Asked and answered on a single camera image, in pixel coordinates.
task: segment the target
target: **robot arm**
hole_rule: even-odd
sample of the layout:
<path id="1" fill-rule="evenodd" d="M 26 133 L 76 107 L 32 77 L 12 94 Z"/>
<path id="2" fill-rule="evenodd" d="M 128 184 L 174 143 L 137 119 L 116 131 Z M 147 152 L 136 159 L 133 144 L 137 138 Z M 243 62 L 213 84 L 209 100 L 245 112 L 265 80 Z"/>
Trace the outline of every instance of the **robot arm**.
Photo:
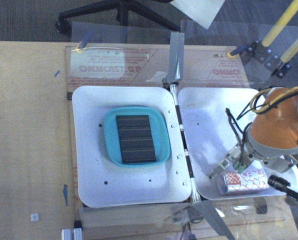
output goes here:
<path id="1" fill-rule="evenodd" d="M 257 106 L 259 97 L 268 91 L 270 92 L 264 104 Z M 249 111 L 256 113 L 257 116 L 244 131 L 240 130 L 242 139 L 238 139 L 238 143 L 208 174 L 210 178 L 224 171 L 230 163 L 238 173 L 254 160 L 279 173 L 284 173 L 297 164 L 281 156 L 298 155 L 298 86 L 291 89 L 275 88 L 260 91 L 251 99 L 249 107 Z M 233 129 L 237 122 L 233 118 L 232 123 L 230 111 L 227 109 L 226 112 Z M 279 183 L 280 181 L 277 178 L 271 179 L 272 187 L 278 186 L 274 183 L 276 180 Z"/>

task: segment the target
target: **red and white package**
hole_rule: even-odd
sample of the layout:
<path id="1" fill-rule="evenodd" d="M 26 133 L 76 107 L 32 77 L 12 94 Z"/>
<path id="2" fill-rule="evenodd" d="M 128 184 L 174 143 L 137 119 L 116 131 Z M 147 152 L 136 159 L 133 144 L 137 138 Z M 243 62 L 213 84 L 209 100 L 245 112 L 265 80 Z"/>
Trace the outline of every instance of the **red and white package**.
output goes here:
<path id="1" fill-rule="evenodd" d="M 217 177 L 221 195 L 240 195 L 263 191 L 269 188 L 268 178 L 263 169 L 246 169 L 241 174 L 226 171 Z"/>

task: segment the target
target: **white paper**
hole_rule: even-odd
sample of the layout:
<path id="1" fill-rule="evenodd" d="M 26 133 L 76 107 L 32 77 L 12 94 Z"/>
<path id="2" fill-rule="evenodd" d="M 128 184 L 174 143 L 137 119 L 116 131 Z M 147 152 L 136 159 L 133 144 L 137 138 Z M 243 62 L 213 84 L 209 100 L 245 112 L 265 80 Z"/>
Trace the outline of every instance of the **white paper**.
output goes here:
<path id="1" fill-rule="evenodd" d="M 173 0 L 171 4 L 208 29 L 225 0 Z"/>

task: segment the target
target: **chair wheel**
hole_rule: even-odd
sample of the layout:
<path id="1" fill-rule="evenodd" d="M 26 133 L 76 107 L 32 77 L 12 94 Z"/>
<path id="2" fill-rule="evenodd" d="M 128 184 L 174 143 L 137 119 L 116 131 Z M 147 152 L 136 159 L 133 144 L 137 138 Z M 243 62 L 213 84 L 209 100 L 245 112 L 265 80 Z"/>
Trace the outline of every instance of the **chair wheel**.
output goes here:
<path id="1" fill-rule="evenodd" d="M 54 25 L 59 34 L 70 35 L 71 26 L 68 20 L 59 20 Z"/>

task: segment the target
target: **white tray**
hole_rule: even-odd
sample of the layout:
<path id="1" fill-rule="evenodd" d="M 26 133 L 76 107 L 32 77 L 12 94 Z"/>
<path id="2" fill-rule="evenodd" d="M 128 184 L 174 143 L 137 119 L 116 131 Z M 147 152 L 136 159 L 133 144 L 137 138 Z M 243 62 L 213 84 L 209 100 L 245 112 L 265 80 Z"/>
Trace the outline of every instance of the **white tray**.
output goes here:
<path id="1" fill-rule="evenodd" d="M 206 199 L 222 200 L 285 195 L 285 193 L 270 187 L 253 194 L 222 196 L 217 189 L 216 177 L 210 180 L 207 176 L 237 143 L 228 123 L 226 108 L 229 108 L 236 118 L 256 93 L 256 90 L 250 88 L 200 87 L 183 88 L 178 93 L 178 102 L 197 190 Z M 238 121 L 238 124 L 243 129 L 254 118 L 255 114 L 249 112 Z M 249 168 L 262 168 L 262 165 L 260 162 L 254 161 Z M 266 167 L 264 170 L 268 176 L 275 174 L 285 179 L 294 179 L 297 182 L 298 170 L 296 168 L 282 174 Z"/>
<path id="2" fill-rule="evenodd" d="M 91 208 L 177 203 L 191 192 L 173 97 L 159 87 L 82 86 L 72 96 L 78 193 Z M 114 108 L 147 106 L 166 122 L 171 154 L 161 165 L 127 168 L 108 157 L 103 119 Z"/>

